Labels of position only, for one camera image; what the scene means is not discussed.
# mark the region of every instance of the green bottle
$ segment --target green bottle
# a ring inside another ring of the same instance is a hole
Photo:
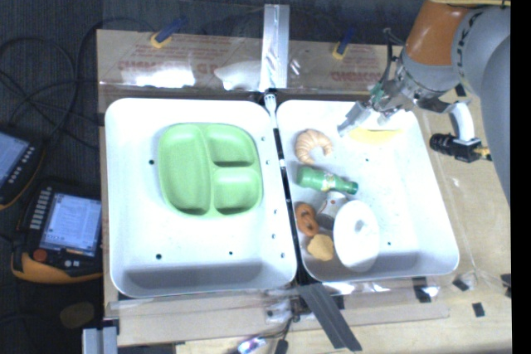
[[[297,184],[322,192],[328,192],[330,189],[334,189],[355,195],[358,191],[358,184],[356,182],[348,182],[331,172],[314,170],[310,167],[299,168],[297,172]]]

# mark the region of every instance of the green divided plate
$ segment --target green divided plate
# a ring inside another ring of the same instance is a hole
[[[245,130],[230,124],[175,124],[158,142],[164,200],[195,216],[251,211],[262,199],[258,152]]]

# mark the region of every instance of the blue clamp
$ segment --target blue clamp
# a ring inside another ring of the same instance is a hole
[[[187,23],[188,19],[186,17],[180,17],[170,22],[160,32],[156,32],[151,36],[150,41],[152,46],[156,47],[157,49],[166,46],[172,40],[172,34],[174,32],[178,32]]]
[[[332,56],[335,59],[344,58],[344,56],[347,54],[348,44],[352,40],[353,35],[354,35],[354,27],[350,26],[348,27],[347,32],[343,36],[343,39],[341,39],[341,41],[338,41],[338,43],[334,46],[334,50],[332,51]]]

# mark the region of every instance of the donut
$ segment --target donut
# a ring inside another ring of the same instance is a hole
[[[315,209],[309,204],[299,204],[295,208],[297,228],[308,237],[314,237],[319,232],[319,223],[315,219]]]

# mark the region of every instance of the black connector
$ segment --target black connector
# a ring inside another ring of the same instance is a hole
[[[280,339],[276,343],[275,354],[286,354],[288,352],[288,342],[285,339]]]
[[[481,148],[481,140],[478,138],[473,139],[472,142],[463,143],[451,134],[438,133],[431,136],[430,148],[463,162],[473,162],[483,157],[478,150]]]

